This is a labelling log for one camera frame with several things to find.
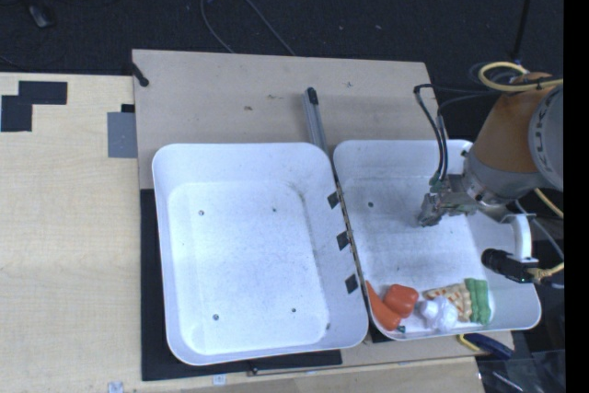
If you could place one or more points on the orange bell pepper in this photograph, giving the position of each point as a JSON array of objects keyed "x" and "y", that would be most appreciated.
[{"x": 402, "y": 299}]

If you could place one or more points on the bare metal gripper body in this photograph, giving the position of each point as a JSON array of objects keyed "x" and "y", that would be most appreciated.
[{"x": 460, "y": 198}]

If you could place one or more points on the green pea pod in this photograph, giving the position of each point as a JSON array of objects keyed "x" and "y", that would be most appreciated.
[{"x": 478, "y": 301}]

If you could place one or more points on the white crumpled wrapper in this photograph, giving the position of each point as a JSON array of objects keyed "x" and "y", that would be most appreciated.
[{"x": 439, "y": 315}]

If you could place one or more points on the pale wood board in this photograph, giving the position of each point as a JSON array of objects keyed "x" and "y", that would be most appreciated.
[{"x": 230, "y": 106}]

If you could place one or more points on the orange carrot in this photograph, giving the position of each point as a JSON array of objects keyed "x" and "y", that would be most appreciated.
[{"x": 382, "y": 313}]

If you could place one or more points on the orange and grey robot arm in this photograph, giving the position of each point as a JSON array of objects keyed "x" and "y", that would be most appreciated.
[{"x": 506, "y": 138}]

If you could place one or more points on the yellow pizza slice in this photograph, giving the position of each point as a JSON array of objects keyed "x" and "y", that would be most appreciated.
[{"x": 455, "y": 297}]

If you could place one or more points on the black cylinder on white bracket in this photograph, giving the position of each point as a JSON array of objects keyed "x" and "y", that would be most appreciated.
[{"x": 508, "y": 264}]

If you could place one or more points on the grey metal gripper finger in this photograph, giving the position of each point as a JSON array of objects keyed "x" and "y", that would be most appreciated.
[
  {"x": 438, "y": 209},
  {"x": 425, "y": 211}
]

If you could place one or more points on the white plastic tray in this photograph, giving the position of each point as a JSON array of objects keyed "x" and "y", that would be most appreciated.
[
  {"x": 405, "y": 244},
  {"x": 248, "y": 262}
]

